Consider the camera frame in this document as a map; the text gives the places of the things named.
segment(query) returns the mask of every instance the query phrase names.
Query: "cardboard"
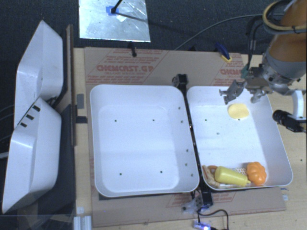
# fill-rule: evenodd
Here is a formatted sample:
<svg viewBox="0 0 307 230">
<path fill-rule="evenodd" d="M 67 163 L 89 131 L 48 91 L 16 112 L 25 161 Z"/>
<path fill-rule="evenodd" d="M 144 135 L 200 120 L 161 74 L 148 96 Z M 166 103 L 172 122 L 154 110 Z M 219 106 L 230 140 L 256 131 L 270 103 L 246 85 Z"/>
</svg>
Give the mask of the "cardboard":
<svg viewBox="0 0 307 230">
<path fill-rule="evenodd" d="M 171 85 L 177 74 L 187 74 L 188 87 L 228 86 L 240 79 L 244 64 L 240 54 L 226 63 L 219 53 L 85 48 L 85 82 L 91 171 L 93 226 L 193 219 L 183 214 L 182 205 L 190 194 L 147 195 L 108 199 L 99 196 L 94 185 L 94 158 L 89 93 L 98 84 Z M 225 209 L 230 215 L 286 210 L 280 188 L 213 193 L 209 212 Z"/>
</svg>

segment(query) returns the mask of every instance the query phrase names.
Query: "wooden surface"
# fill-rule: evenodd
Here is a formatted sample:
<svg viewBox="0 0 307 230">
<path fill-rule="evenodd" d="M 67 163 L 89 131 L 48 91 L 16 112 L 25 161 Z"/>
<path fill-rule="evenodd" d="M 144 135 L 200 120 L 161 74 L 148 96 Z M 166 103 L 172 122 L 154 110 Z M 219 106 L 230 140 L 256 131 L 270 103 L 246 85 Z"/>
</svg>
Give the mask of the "wooden surface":
<svg viewBox="0 0 307 230">
<path fill-rule="evenodd" d="M 247 56 L 242 56 L 243 62 L 247 62 Z M 254 56 L 251 65 L 257 66 L 261 62 L 261 56 Z M 84 50 L 74 50 L 74 74 L 75 92 L 85 93 L 84 73 Z M 306 75 L 300 82 L 293 84 L 294 88 L 306 88 Z M 284 97 L 273 93 L 269 96 L 274 109 L 282 109 L 292 112 L 293 104 L 291 97 Z M 87 116 L 86 106 L 78 110 L 78 115 Z M 279 126 L 291 167 L 293 170 L 293 181 L 283 190 L 288 200 L 286 211 L 268 212 L 259 214 L 236 215 L 229 218 L 229 229 L 231 230 L 288 230 L 305 229 L 307 226 L 307 169 L 306 169 L 306 134 L 295 134 Z M 76 207 L 84 208 L 84 214 L 91 215 L 91 188 L 90 188 L 90 165 L 88 151 L 87 124 L 77 124 L 77 146 L 75 147 L 76 168 Z M 226 217 L 210 217 L 202 221 L 211 224 L 217 229 L 226 228 Z M 192 220 L 177 220 L 168 222 L 157 222 L 149 224 L 134 224 L 125 226 L 113 226 L 93 228 L 94 230 L 189 230 L 193 229 Z"/>
</svg>

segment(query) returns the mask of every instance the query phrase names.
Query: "metal plate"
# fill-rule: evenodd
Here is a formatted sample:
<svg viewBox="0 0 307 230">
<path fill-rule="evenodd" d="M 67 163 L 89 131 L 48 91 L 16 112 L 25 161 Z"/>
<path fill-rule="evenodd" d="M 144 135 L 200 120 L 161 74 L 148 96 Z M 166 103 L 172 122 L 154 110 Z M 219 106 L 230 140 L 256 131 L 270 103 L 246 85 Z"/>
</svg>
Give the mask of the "metal plate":
<svg viewBox="0 0 307 230">
<path fill-rule="evenodd" d="M 118 13 L 107 12 L 118 0 L 79 0 L 80 38 L 150 42 L 145 0 L 123 0 Z"/>
</svg>

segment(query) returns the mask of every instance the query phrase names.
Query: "dark floor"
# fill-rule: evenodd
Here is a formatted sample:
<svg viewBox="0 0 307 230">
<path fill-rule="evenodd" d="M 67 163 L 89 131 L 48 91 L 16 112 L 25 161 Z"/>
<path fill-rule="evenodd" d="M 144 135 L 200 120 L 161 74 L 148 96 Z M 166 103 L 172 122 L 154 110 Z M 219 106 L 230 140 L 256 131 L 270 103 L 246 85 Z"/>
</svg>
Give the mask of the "dark floor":
<svg viewBox="0 0 307 230">
<path fill-rule="evenodd" d="M 145 0 L 151 43 L 136 43 L 137 48 L 173 50 L 200 30 L 240 15 L 260 14 L 276 0 Z M 61 34 L 68 24 L 74 26 L 75 47 L 127 47 L 127 42 L 85 40 L 78 37 L 78 0 L 0 0 L 0 152 L 8 150 L 12 133 L 15 73 L 18 63 L 40 20 Z M 215 42 L 230 52 L 247 53 L 245 28 L 249 19 L 218 25 L 186 45 L 198 51 L 213 51 Z M 257 31 L 256 54 L 268 46 L 271 35 Z M 0 161 L 0 198 L 2 198 L 5 161 Z"/>
</svg>

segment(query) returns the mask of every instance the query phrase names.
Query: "empty white tray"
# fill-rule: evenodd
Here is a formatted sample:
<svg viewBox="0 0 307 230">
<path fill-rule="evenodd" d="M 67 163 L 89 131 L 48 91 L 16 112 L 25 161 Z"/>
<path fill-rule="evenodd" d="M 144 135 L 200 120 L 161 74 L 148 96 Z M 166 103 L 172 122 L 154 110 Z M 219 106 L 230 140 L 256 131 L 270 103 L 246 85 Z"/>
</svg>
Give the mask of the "empty white tray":
<svg viewBox="0 0 307 230">
<path fill-rule="evenodd" d="M 193 191 L 199 184 L 182 93 L 98 85 L 90 93 L 95 185 L 106 197 Z"/>
<path fill-rule="evenodd" d="M 238 98 L 225 105 L 219 89 L 226 88 L 192 87 L 187 94 L 201 164 L 242 168 L 249 162 L 258 161 L 266 168 L 267 180 L 263 186 L 290 184 L 292 169 L 277 124 L 272 119 L 268 97 L 263 96 L 252 104 L 252 95 L 244 90 Z M 227 109 L 235 103 L 244 103 L 249 116 L 241 120 L 232 119 Z M 233 190 L 258 186 L 251 183 L 246 187 L 210 187 Z"/>
</svg>

